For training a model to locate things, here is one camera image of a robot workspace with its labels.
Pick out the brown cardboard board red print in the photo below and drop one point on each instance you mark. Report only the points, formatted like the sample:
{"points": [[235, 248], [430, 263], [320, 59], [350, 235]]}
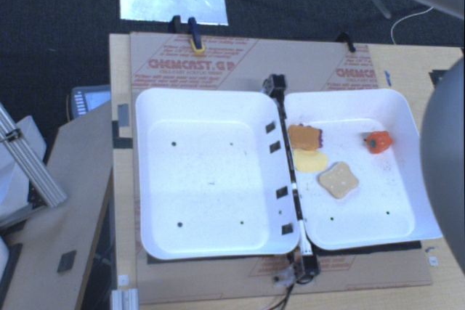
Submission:
{"points": [[232, 61]]}

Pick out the orange and purple toy sandwich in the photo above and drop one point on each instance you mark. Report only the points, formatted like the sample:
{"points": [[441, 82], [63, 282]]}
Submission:
{"points": [[302, 137]]}

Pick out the white plastic tray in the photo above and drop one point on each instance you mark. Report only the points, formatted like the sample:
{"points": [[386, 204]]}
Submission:
{"points": [[203, 178], [367, 207]]}

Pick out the thin black and white rod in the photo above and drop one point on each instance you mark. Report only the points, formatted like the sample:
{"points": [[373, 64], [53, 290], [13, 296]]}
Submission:
{"points": [[290, 163]]}

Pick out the yellow toy cheese slice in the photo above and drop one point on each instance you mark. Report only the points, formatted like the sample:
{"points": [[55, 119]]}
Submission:
{"points": [[309, 161]]}

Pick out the orange toy bell pepper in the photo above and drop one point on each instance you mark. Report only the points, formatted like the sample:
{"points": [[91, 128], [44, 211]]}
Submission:
{"points": [[379, 142]]}

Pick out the tan toy bread slice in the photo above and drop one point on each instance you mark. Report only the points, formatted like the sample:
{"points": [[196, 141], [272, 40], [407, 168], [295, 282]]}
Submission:
{"points": [[338, 180]]}

